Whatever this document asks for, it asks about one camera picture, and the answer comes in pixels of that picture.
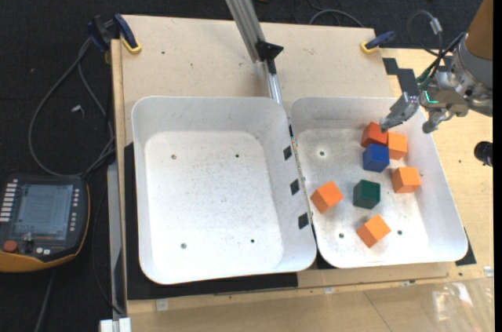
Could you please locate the blue cube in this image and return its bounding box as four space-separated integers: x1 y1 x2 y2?
362 142 391 173

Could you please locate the dark orange cube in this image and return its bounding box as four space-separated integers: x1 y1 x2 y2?
360 121 390 149

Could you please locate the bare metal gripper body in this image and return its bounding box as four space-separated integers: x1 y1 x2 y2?
417 69 494 119

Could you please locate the thin black and white rod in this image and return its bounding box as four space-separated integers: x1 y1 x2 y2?
266 61 314 224

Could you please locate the green cube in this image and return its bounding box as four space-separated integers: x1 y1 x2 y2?
351 178 382 210

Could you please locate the white plastic tray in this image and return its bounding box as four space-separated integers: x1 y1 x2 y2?
289 96 470 270
130 95 318 286

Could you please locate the pale wood board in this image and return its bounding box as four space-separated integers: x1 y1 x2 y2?
117 13 450 302

